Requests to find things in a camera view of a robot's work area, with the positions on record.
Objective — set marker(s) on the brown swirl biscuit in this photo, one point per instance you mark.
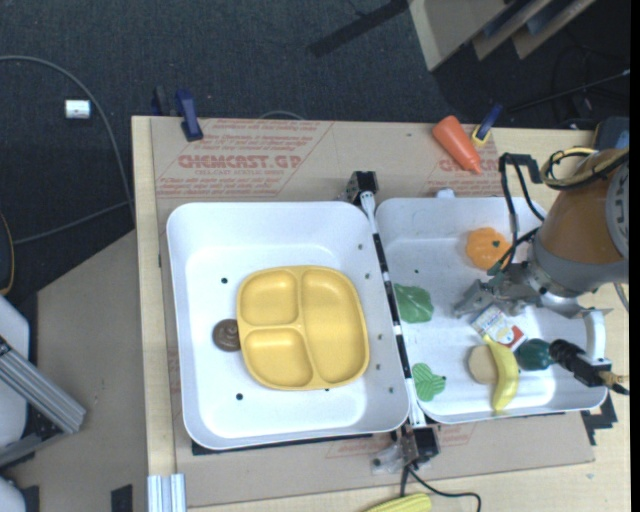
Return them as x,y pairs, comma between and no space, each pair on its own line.
225,336

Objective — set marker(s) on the yellow divided plate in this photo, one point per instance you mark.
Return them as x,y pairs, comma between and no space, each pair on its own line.
305,325

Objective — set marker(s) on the yellow corn cob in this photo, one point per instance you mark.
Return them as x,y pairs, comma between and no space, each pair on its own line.
402,504

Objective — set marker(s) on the thin black and white rod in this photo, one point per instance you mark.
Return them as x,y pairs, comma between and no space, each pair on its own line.
387,290

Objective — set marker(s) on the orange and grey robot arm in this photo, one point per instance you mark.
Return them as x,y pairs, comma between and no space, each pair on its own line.
580,235

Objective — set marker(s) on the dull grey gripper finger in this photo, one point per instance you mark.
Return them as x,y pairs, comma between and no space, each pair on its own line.
479,289
465,304

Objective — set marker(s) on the orange pumpkin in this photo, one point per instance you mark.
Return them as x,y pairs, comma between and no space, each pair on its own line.
485,247

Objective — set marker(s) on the green veined leaf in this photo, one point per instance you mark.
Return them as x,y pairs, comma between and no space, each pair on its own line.
427,382

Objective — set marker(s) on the tan round bread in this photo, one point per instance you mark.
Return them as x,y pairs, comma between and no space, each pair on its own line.
479,364

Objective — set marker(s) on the white plastic tray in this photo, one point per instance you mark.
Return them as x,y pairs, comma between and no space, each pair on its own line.
280,230
440,345

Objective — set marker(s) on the orange carrot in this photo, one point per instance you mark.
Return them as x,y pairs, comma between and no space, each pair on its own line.
457,145

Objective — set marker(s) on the dark green pepper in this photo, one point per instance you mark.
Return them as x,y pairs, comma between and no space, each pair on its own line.
532,354

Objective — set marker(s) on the green lettuce leaf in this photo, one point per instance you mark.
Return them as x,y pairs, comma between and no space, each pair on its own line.
412,302

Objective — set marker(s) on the yellow banana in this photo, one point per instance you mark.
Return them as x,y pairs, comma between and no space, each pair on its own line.
506,375

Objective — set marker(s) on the white and red carton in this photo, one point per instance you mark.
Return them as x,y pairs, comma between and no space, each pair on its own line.
497,325

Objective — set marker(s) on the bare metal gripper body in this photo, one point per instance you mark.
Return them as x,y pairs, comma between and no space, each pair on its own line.
520,289

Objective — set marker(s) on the brown cardboard board red print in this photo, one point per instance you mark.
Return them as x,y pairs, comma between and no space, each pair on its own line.
240,160

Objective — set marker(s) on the black cylinder on white bracket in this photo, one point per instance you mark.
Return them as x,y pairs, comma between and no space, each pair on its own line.
580,361

